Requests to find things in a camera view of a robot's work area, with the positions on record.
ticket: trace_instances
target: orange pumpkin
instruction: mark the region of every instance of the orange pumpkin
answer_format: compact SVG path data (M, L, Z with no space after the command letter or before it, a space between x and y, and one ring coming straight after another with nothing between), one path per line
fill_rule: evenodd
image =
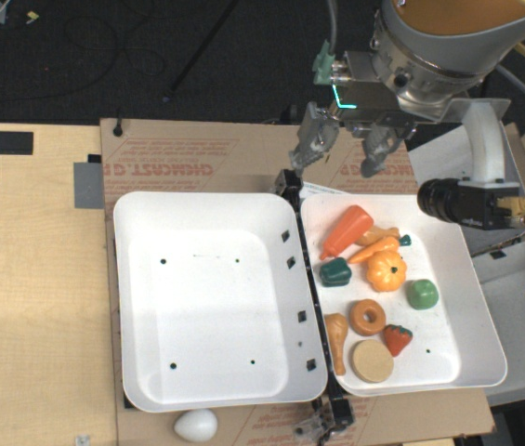
M378 251L367 260L367 280L376 291L396 291L406 276L407 264L396 251Z

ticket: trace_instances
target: white egg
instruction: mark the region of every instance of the white egg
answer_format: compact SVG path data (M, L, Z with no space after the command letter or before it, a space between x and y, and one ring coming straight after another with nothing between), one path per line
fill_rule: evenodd
M208 409L190 410L183 413L175 422L173 429L186 441L205 442L217 433L217 416Z

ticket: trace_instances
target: brown donut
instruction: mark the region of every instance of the brown donut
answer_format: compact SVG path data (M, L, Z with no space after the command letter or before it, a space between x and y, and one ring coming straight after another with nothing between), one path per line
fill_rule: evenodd
M373 299L363 299L353 306L348 321L357 334L375 335L386 327L386 313Z

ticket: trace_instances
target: gray cable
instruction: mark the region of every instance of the gray cable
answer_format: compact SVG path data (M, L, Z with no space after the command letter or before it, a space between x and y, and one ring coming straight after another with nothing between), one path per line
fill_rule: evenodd
M517 76L506 69L501 64L498 64L495 69L502 74L510 83L512 83L515 87L517 87L520 91L522 91L525 94L525 84L520 81Z
M326 0L326 3L328 4L328 11L330 13L330 48L328 49L328 53L333 55L336 49L336 20L338 11L336 6L336 0Z

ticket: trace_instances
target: red strawberry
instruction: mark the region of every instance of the red strawberry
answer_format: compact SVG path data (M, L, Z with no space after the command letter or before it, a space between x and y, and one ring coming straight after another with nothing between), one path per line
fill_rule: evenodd
M396 357L411 343L413 333L401 325L389 324L384 328L384 339L392 357Z

